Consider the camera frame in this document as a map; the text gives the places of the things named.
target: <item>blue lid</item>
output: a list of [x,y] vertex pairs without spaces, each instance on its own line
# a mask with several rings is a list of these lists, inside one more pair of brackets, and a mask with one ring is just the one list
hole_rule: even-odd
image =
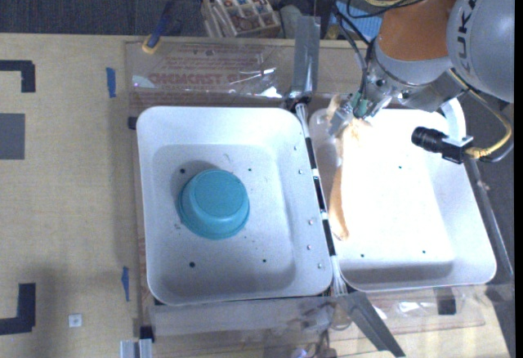
[[249,202],[244,184],[232,173],[208,169],[190,179],[177,200],[181,222],[208,239],[236,235],[248,220]]

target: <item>black corner marker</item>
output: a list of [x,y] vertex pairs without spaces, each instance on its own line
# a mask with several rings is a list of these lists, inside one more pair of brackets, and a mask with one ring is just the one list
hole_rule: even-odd
[[36,92],[35,67],[31,60],[0,60],[0,71],[20,72],[21,91]]
[[28,333],[36,325],[36,284],[18,284],[16,317],[0,319],[0,335]]

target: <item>blue tape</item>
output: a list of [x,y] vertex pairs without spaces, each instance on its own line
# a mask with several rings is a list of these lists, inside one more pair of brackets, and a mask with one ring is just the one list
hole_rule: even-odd
[[130,302],[131,298],[129,298],[129,268],[126,266],[122,269],[122,285],[123,285],[123,291],[125,292],[125,301]]
[[116,72],[110,67],[106,67],[105,72],[107,72],[107,88],[109,89],[109,98],[116,98]]

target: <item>gray square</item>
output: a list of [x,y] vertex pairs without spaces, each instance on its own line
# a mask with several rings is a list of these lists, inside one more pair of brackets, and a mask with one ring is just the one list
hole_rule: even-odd
[[0,114],[0,159],[25,158],[25,114]]

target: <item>wooden table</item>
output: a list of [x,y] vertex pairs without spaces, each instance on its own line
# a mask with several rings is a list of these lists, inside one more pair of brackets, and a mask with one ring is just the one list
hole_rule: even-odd
[[[36,325],[30,333],[0,336],[0,356],[118,356],[120,341],[138,335],[135,133],[127,127],[125,84],[125,43],[132,41],[139,40],[0,34],[0,60],[36,66],[36,92],[20,92],[19,73],[0,72],[0,112],[25,115],[25,158],[0,160],[0,318],[16,316],[18,284],[36,284]],[[108,92],[106,68],[115,72],[116,97]],[[397,340],[412,356],[508,356],[493,307],[485,302],[481,310],[482,326]],[[77,313],[83,324],[70,328],[68,317]],[[372,351],[364,341],[333,346],[340,355]]]

